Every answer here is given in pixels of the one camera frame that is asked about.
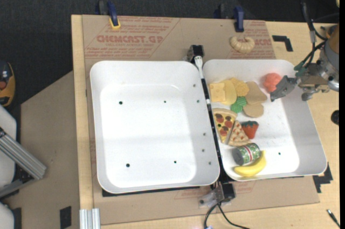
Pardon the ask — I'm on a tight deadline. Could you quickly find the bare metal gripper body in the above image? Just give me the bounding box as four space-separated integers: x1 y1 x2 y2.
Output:
295 59 340 94

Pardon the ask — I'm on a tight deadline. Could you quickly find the orange toy berry cluster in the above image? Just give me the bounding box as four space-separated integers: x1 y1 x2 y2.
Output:
263 72 282 93

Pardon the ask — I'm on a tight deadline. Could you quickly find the tan toy bread slice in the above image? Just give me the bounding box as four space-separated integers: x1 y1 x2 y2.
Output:
245 81 268 106

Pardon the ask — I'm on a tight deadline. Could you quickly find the tan round toy biscuit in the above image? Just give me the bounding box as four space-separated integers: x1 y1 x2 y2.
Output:
243 102 265 119

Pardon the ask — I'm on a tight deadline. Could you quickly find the yellow toy waffle cracker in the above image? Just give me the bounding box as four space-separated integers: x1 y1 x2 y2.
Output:
230 77 250 98

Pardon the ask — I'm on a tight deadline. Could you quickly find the white plastic tray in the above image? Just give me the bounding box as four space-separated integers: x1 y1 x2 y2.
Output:
202 59 328 182
89 60 221 194

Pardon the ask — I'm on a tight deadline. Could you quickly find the green toy lettuce leaf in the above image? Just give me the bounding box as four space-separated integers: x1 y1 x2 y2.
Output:
230 96 249 114

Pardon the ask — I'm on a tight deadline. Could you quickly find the red toy strawberry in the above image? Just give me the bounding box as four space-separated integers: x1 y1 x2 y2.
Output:
240 120 260 140

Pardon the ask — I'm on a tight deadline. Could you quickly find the pale yellow oval toy slice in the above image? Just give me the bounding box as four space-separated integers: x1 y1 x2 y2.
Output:
220 79 238 106

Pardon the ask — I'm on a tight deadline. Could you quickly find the beige toy croissant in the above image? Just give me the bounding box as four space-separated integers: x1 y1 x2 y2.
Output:
229 36 256 54

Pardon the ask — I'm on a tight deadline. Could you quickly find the small toy pizza slice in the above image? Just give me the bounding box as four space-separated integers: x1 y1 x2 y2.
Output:
227 120 251 147

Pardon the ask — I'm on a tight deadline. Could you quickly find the yellow toy cheese slice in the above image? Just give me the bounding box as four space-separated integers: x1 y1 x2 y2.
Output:
209 82 226 103

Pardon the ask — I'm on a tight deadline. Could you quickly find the large toy pizza slice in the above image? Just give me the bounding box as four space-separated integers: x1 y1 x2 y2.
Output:
211 107 238 144

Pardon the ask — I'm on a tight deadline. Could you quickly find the green and white small can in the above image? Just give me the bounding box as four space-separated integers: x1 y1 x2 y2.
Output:
232 142 262 165

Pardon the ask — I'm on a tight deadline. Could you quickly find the thin black and white rod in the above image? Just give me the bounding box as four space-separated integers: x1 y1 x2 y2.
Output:
194 55 225 183

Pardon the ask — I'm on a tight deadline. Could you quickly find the yellow banana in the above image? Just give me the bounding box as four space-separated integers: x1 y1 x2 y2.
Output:
233 150 267 177

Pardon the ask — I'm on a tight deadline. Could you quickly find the brown cardboard board red print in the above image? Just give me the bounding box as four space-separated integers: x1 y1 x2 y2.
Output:
81 14 321 226

